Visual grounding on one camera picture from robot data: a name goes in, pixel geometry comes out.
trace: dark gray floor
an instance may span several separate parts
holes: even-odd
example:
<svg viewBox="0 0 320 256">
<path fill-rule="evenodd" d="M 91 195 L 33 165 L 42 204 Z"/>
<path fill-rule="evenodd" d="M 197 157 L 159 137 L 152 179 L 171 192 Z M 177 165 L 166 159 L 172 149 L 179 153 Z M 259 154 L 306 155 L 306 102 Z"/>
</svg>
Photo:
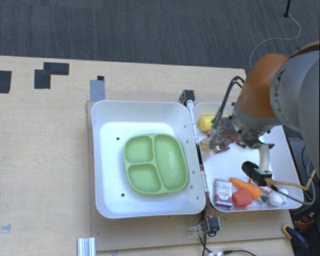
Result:
<svg viewBox="0 0 320 256">
<path fill-rule="evenodd" d="M 294 38 L 287 0 L 0 0 L 0 55 L 244 68 Z M 292 0 L 289 56 L 318 41 L 319 0 Z M 287 137 L 299 134 L 287 131 Z M 319 251 L 319 233 L 306 238 Z"/>
</svg>

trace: light wood tabletop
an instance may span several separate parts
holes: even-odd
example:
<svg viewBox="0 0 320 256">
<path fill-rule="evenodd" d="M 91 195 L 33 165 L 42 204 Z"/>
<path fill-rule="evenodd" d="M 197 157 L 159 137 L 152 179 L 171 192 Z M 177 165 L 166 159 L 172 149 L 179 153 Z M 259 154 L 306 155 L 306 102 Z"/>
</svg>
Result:
<svg viewBox="0 0 320 256">
<path fill-rule="evenodd" d="M 50 89 L 35 89 L 44 62 L 68 63 L 69 74 L 51 75 Z M 93 218 L 90 80 L 104 76 L 107 100 L 176 102 L 194 90 L 196 103 L 219 103 L 230 80 L 245 77 L 243 69 L 0 56 L 0 71 L 12 72 L 9 93 L 0 93 L 0 225 L 10 224 L 0 233 L 0 255 L 75 256 L 77 239 L 89 237 L 101 256 L 201 255 L 199 240 L 186 237 L 197 215 Z M 229 102 L 239 92 L 235 87 Z M 294 255 L 281 232 L 292 225 L 288 210 L 216 214 L 221 231 L 207 241 L 212 251 Z M 103 234 L 94 233 L 97 225 Z"/>
</svg>

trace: green tray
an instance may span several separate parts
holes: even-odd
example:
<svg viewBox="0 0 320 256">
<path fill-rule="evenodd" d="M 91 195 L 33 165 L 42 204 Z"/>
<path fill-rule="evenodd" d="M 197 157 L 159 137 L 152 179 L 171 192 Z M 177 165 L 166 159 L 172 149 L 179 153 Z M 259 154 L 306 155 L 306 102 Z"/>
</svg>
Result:
<svg viewBox="0 0 320 256">
<path fill-rule="evenodd" d="M 179 141 L 164 133 L 129 138 L 123 148 L 124 167 L 133 189 L 144 194 L 181 190 L 188 182 L 188 168 Z"/>
</svg>

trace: purple box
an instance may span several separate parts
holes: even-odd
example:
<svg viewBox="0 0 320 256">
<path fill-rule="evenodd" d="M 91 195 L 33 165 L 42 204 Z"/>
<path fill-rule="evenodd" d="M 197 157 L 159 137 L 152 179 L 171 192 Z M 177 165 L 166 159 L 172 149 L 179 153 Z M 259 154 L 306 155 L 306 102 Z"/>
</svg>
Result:
<svg viewBox="0 0 320 256">
<path fill-rule="evenodd" d="M 214 204 L 216 206 L 232 206 L 231 182 L 216 179 L 214 181 Z"/>
</svg>

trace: orange toy carrot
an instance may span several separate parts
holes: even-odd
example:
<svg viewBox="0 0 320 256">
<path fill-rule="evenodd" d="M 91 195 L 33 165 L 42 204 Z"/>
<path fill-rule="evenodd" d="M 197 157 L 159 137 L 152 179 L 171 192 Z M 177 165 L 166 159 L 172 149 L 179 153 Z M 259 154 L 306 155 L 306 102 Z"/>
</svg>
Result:
<svg viewBox="0 0 320 256">
<path fill-rule="evenodd" d="M 243 180 L 237 179 L 237 178 L 230 178 L 231 182 L 235 184 L 237 187 L 240 189 L 247 189 L 251 193 L 253 198 L 261 198 L 262 201 L 265 202 L 265 195 L 261 194 L 261 189 L 260 187 L 252 184 L 252 183 L 247 183 Z"/>
</svg>

